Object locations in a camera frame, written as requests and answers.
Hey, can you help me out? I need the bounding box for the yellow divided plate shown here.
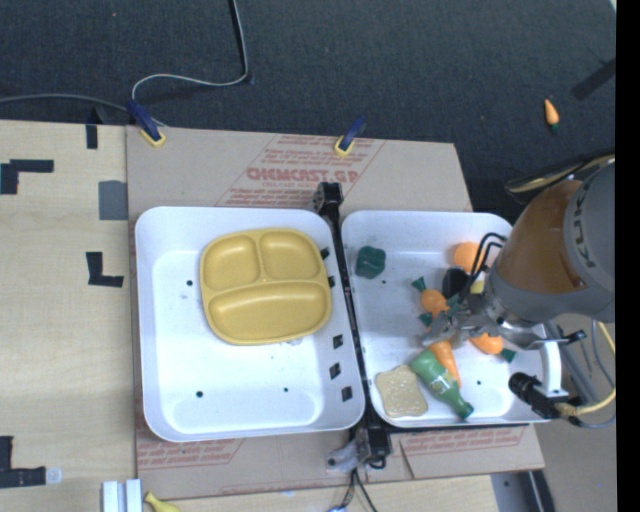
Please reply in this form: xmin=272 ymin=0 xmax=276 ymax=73
xmin=198 ymin=227 xmax=334 ymax=347

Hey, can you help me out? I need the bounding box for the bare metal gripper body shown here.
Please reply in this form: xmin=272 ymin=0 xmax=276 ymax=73
xmin=462 ymin=294 xmax=549 ymax=352

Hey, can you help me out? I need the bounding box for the tan toy bread slice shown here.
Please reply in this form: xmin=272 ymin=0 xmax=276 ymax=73
xmin=374 ymin=364 xmax=430 ymax=420

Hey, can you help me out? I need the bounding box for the green plastic bottle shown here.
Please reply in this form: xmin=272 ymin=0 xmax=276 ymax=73
xmin=409 ymin=348 xmax=475 ymax=421

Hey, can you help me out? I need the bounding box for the dark green toy pepper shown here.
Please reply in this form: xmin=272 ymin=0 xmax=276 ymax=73
xmin=354 ymin=245 xmax=388 ymax=280

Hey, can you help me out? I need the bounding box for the white plastic tray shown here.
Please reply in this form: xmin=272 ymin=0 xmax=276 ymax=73
xmin=339 ymin=209 xmax=557 ymax=429
xmin=133 ymin=205 xmax=367 ymax=444

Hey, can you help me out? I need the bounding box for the black cylinder on white bracket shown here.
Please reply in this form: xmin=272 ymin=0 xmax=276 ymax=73
xmin=508 ymin=330 xmax=585 ymax=421

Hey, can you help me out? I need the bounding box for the black block with thin wires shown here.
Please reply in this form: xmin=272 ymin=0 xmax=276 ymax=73
xmin=310 ymin=181 xmax=346 ymax=217
xmin=349 ymin=424 xmax=394 ymax=470

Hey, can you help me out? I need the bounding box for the thin black and white rod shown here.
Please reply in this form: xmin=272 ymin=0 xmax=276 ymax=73
xmin=327 ymin=209 xmax=375 ymax=432

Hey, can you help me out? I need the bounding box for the yellow banana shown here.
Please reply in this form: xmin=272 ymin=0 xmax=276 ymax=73
xmin=143 ymin=490 xmax=182 ymax=512

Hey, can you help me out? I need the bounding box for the black box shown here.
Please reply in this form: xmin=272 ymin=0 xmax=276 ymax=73
xmin=441 ymin=267 xmax=472 ymax=302

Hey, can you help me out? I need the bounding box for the orange toy fruit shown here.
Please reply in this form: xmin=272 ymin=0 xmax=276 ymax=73
xmin=452 ymin=241 xmax=489 ymax=275

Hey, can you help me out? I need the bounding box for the brown cardboard board red print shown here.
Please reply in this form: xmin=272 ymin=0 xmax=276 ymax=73
xmin=124 ymin=124 xmax=547 ymax=501

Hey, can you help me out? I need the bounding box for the orange toy carrot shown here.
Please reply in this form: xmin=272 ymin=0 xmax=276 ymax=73
xmin=428 ymin=338 xmax=463 ymax=389
xmin=543 ymin=98 xmax=561 ymax=136
xmin=468 ymin=331 xmax=518 ymax=364
xmin=411 ymin=276 xmax=451 ymax=319

